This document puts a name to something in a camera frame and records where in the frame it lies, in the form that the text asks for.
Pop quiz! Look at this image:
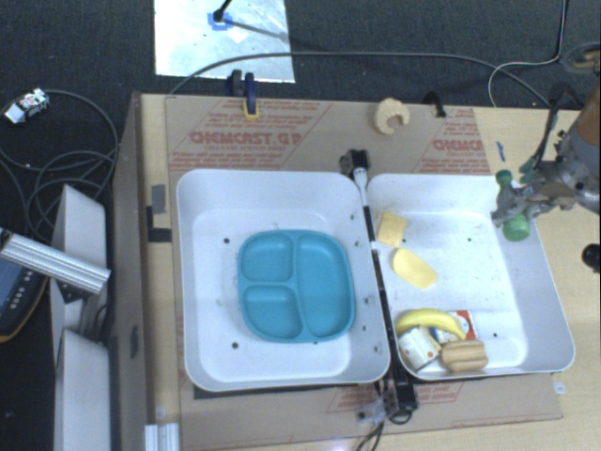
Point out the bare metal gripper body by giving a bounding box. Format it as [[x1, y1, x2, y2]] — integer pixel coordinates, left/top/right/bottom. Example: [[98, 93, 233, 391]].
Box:
[[529, 156, 601, 214]]

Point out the green plastic bottle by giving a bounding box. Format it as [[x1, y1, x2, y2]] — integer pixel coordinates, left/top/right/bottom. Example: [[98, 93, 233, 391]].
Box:
[[495, 169, 532, 243]]

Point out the white plastic tray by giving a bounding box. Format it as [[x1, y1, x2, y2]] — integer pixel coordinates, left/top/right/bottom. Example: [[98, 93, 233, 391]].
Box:
[[175, 167, 393, 394], [365, 172, 577, 384]]

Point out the yellow oval slice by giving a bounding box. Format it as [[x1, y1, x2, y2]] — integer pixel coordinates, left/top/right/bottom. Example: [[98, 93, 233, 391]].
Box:
[[391, 247, 439, 291]]

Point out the yellow square cheese slice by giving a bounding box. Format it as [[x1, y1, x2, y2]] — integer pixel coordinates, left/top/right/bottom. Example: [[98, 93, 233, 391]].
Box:
[[376, 210, 409, 249]]

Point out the yellow banana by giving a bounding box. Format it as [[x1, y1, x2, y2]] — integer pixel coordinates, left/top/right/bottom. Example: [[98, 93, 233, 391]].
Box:
[[394, 307, 469, 342]]

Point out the thin black and white rod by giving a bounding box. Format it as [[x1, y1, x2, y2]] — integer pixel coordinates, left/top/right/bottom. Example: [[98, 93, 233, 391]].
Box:
[[352, 165, 410, 397]]

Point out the tan croissant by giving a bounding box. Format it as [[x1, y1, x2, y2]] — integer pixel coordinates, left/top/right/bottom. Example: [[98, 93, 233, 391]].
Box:
[[372, 97, 411, 136]]

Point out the tan hot dog bun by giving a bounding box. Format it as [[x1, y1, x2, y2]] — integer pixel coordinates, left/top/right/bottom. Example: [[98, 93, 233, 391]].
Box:
[[439, 338, 489, 373]]

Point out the white can with orange print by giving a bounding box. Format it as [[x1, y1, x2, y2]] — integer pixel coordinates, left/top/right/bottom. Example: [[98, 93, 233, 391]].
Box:
[[398, 326, 443, 372]]

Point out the brown cardboard board red print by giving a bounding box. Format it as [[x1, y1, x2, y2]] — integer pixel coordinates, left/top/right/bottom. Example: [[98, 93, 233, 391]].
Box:
[[163, 93, 565, 439]]

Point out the blue divided plate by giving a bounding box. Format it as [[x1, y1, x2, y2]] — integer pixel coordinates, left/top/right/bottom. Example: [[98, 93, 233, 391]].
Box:
[[237, 228, 357, 345]]

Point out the black cylinder on white bracket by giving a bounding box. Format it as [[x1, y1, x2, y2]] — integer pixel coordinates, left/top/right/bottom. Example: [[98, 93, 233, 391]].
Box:
[[581, 243, 601, 274]]

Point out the black block with thin wires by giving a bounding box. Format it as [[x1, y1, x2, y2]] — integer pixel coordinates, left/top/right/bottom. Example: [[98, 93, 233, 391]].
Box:
[[339, 148, 373, 176], [355, 377, 420, 426]]

